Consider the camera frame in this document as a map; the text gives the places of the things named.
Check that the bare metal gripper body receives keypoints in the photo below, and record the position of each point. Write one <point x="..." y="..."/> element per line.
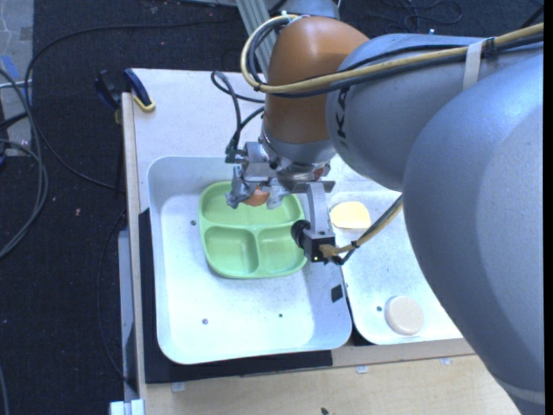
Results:
<point x="261" y="164"/>

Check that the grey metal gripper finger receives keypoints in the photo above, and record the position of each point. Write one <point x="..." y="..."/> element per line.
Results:
<point x="276" y="196"/>
<point x="236" y="193"/>

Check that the orange toy food piece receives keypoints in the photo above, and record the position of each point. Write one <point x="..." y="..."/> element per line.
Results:
<point x="258" y="198"/>

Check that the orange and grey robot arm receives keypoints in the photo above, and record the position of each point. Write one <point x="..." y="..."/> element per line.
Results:
<point x="453" y="188"/>

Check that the green divided plate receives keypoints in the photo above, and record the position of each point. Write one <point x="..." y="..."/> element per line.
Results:
<point x="242" y="240"/>

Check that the yellow flat slice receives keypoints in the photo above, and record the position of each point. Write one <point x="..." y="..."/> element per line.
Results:
<point x="351" y="216"/>

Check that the white plastic tray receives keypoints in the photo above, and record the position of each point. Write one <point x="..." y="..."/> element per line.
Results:
<point x="376" y="275"/>
<point x="242" y="318"/>

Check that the cream round biscuit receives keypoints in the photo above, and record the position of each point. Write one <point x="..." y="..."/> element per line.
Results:
<point x="404" y="316"/>

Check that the pale wood board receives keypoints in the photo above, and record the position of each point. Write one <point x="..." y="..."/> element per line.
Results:
<point x="302" y="391"/>

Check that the black cylinder on white bracket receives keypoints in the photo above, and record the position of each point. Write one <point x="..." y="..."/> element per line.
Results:
<point x="317" y="231"/>

